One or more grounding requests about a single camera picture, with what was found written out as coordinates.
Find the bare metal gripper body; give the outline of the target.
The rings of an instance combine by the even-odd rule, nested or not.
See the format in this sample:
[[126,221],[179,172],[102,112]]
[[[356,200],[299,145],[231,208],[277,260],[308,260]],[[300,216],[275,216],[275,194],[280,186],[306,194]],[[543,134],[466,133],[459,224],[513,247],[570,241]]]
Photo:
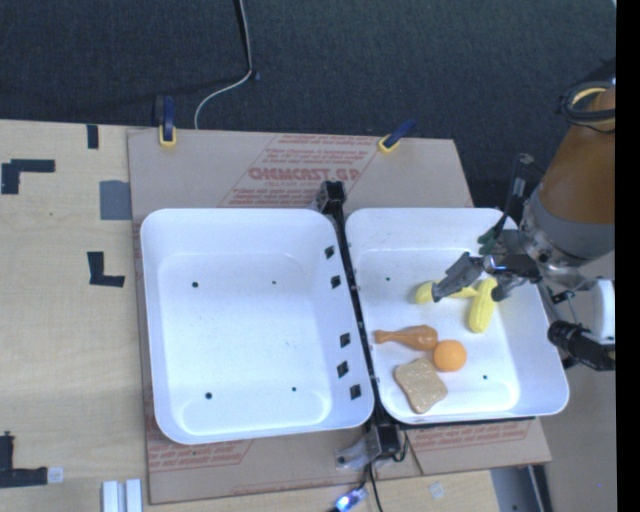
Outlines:
[[570,291],[586,291],[597,282],[580,270],[587,259],[563,252],[541,231],[489,229],[481,236],[481,255],[485,272],[493,277],[515,274],[532,284],[544,281]]

